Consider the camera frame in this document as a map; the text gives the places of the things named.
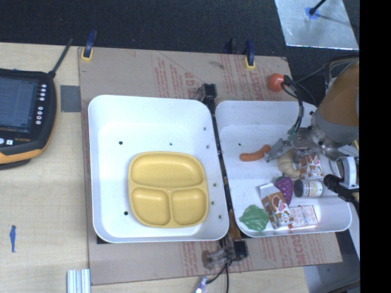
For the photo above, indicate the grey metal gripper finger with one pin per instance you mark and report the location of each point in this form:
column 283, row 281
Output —
column 273, row 154
column 282, row 142

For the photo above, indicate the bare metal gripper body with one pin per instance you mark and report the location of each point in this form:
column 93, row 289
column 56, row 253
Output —
column 307, row 139

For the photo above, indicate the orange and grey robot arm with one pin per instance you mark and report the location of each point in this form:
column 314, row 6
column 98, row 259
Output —
column 340, row 102

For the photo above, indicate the beige croissant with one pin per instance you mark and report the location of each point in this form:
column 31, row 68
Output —
column 288, row 165

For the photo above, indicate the orange sausage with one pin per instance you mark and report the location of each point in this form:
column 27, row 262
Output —
column 252, row 156

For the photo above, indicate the white plastic tray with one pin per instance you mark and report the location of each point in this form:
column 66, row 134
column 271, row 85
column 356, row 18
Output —
column 122, row 127
column 253, row 121

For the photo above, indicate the small jar with black lid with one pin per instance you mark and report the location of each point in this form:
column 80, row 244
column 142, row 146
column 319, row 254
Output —
column 310, row 188

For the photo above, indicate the tall orange and white carton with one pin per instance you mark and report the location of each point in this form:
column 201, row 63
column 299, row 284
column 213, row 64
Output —
column 276, row 207

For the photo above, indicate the green lettuce leaf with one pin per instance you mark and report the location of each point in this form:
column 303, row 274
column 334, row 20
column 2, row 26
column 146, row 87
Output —
column 253, row 218

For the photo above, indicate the flat orange and white packet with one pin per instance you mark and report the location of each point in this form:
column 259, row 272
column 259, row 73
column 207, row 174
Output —
column 305, row 216

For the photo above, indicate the yellow divided plate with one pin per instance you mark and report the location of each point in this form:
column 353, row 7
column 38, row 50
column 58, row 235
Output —
column 166, row 169

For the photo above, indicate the brown cardboard board red print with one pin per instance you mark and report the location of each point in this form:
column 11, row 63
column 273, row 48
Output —
column 183, row 69

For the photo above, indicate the black cylinder on white bracket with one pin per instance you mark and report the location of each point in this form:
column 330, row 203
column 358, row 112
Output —
column 348, row 169

